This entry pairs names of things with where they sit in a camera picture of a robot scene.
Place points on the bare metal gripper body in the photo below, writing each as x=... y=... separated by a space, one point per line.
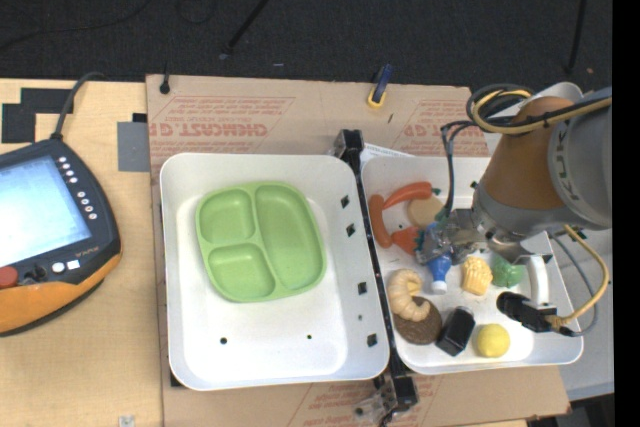
x=467 y=227

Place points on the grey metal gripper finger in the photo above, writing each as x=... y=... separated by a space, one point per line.
x=456 y=251
x=427 y=251

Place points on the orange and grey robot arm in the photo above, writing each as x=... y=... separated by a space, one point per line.
x=530 y=165

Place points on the blue bottle white cap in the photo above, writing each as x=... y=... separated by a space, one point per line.
x=440 y=272

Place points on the short orange carrot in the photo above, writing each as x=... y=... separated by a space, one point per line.
x=405 y=239

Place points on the yellow french fries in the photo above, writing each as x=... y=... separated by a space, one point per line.
x=476 y=276

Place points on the beige biscuit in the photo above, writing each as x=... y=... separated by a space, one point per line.
x=422 y=212

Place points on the cream croissant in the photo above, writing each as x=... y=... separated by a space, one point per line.
x=405 y=297

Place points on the green lettuce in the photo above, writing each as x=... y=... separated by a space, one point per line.
x=507 y=272

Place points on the orange sausage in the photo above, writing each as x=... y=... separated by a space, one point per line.
x=379 y=220

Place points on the long orange carrot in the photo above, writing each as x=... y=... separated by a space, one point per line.
x=407 y=192

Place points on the white plastic tray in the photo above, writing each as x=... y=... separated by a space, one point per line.
x=500 y=310
x=260 y=345

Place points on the brown doughnut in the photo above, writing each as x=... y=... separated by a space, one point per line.
x=422 y=327

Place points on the black bottle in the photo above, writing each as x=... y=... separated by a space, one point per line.
x=456 y=331

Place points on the yellow lemon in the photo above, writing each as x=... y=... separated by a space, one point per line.
x=493 y=340

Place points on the green divided plate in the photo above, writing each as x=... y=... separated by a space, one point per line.
x=260 y=240

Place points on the brown cardboard board red print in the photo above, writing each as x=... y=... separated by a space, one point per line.
x=300 y=115

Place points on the black cylinder on white bracket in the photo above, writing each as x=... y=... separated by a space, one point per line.
x=525 y=310

